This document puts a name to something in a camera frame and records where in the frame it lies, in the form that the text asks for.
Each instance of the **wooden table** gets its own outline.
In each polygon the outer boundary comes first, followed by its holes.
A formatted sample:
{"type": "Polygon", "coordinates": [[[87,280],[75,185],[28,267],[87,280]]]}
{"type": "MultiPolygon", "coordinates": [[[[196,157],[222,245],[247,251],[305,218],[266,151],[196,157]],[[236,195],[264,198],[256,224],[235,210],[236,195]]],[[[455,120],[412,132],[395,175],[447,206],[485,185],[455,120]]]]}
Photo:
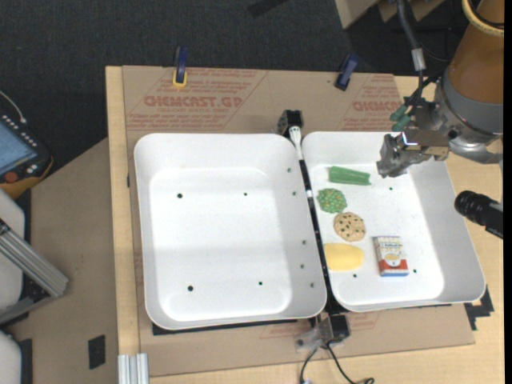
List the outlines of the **wooden table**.
{"type": "MultiPolygon", "coordinates": [[[[396,82],[401,95],[410,94],[416,78],[399,78],[396,82]]],[[[432,96],[432,87],[425,96],[432,96]]],[[[126,187],[128,161],[126,124],[123,101],[122,68],[106,68],[107,109],[110,143],[110,176],[114,226],[116,299],[118,309],[118,350],[120,354],[140,352],[138,312],[135,296],[134,257],[132,249],[130,195],[126,187]]],[[[493,199],[502,197],[502,176],[498,166],[480,166],[451,155],[447,161],[455,192],[472,190],[493,199]]],[[[349,377],[359,380],[376,378],[383,383],[440,382],[504,382],[504,305],[503,305],[503,244],[502,240],[468,222],[478,257],[493,300],[491,317],[477,321],[476,344],[473,346],[372,355],[342,360],[349,377]]],[[[300,364],[223,370],[200,374],[185,374],[152,378],[153,384],[239,384],[239,383],[298,383],[300,364]]],[[[315,384],[343,382],[332,361],[312,362],[307,376],[315,384]]]]}

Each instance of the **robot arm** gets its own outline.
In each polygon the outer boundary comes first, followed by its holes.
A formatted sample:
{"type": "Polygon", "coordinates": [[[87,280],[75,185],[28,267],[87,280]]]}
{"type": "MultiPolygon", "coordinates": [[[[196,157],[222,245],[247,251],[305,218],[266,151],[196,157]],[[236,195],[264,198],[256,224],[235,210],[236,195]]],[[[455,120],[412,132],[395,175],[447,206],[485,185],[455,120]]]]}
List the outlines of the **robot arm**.
{"type": "MultiPolygon", "coordinates": [[[[384,137],[377,162],[384,178],[404,174],[432,157],[445,160],[450,151],[479,163],[502,164],[503,154],[486,147],[503,136],[505,0],[482,0],[478,10],[471,0],[462,0],[462,7],[470,25],[437,80],[434,101],[421,98],[422,87],[430,81],[420,78],[418,90],[391,115],[393,131],[400,132],[384,137]]],[[[399,3],[398,15],[406,22],[407,12],[399,3]]],[[[456,209],[502,237],[502,203],[482,197],[462,193],[456,209]]]]}

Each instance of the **gray floor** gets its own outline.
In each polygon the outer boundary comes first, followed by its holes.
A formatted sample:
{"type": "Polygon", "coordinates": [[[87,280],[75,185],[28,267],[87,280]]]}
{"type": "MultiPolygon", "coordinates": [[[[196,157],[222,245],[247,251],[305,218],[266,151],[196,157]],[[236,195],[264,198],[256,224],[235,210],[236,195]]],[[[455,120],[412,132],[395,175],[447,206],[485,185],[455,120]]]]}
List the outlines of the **gray floor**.
{"type": "MultiPolygon", "coordinates": [[[[178,45],[190,48],[190,66],[336,70],[355,52],[358,71],[414,72],[398,22],[376,8],[344,30],[334,0],[289,0],[255,17],[261,1],[0,0],[0,89],[47,143],[55,171],[106,136],[104,67],[171,65],[178,45]]],[[[458,0],[441,5],[419,24],[441,27],[421,33],[425,44],[453,53],[459,36],[445,27],[457,21],[458,0]]]]}

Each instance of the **blue clamp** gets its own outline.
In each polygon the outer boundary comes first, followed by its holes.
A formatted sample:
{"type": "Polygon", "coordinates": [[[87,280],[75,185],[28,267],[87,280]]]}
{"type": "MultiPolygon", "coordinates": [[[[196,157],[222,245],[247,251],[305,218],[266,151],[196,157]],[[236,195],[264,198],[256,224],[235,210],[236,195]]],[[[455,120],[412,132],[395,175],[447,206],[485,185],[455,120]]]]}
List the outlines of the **blue clamp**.
{"type": "Polygon", "coordinates": [[[176,70],[173,72],[173,86],[183,88],[186,86],[186,56],[189,49],[187,47],[178,46],[174,55],[176,70]]]}
{"type": "Polygon", "coordinates": [[[344,63],[340,67],[341,73],[336,78],[336,83],[334,84],[335,87],[339,88],[340,90],[345,91],[346,88],[349,86],[350,82],[350,76],[355,70],[355,67],[357,67],[359,64],[359,56],[356,54],[349,54],[346,56],[344,63]]]}

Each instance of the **yellow cable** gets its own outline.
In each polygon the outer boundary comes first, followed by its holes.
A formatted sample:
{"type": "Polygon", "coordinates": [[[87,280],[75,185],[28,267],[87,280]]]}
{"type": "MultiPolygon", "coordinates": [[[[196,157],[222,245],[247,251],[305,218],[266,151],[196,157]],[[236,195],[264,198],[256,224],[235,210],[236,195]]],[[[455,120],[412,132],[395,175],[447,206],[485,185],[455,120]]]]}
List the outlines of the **yellow cable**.
{"type": "Polygon", "coordinates": [[[462,9],[464,10],[464,14],[467,19],[470,21],[473,26],[478,28],[480,31],[483,31],[486,34],[490,34],[496,37],[505,37],[505,31],[498,29],[496,27],[489,26],[484,22],[481,22],[471,10],[470,3],[468,0],[462,0],[462,9]]]}

